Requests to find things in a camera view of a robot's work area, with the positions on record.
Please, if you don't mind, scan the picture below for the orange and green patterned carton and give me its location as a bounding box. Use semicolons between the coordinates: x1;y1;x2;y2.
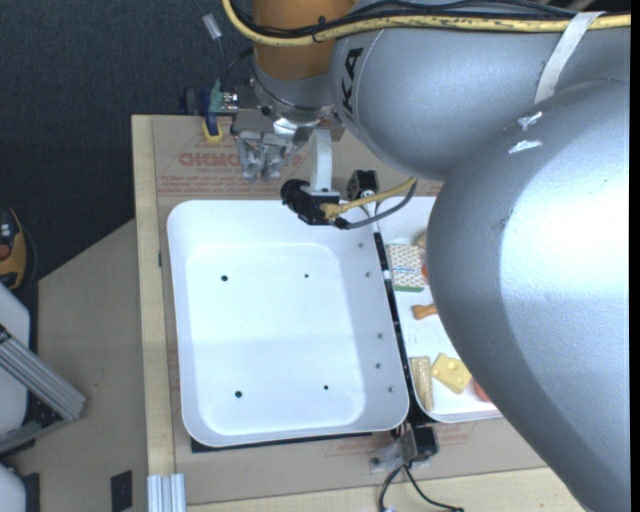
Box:
384;242;426;293

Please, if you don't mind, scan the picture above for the brown cardboard board red print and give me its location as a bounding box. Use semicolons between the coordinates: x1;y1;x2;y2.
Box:
130;114;551;506

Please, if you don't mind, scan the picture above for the black block with thin wires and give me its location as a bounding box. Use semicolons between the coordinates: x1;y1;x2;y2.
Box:
368;423;442;474
345;168;380;202

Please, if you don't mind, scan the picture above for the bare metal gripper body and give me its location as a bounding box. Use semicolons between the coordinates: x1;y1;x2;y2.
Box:
230;83;347;149

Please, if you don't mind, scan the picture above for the black cylinder on white bracket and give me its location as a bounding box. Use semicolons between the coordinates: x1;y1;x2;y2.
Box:
279;127;347;227

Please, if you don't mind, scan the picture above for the yellow cheese wedge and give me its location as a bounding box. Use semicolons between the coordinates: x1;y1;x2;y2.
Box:
430;352;474;397

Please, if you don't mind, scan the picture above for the white plastic tray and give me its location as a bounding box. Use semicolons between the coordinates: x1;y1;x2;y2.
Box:
165;199;412;448
367;195;504;425

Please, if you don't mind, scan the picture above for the thin black and white rod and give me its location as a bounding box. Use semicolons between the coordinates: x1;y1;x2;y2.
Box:
371;229;417;427

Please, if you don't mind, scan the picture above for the beige bread slice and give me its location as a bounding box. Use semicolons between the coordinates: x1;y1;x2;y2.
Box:
408;355;436;413

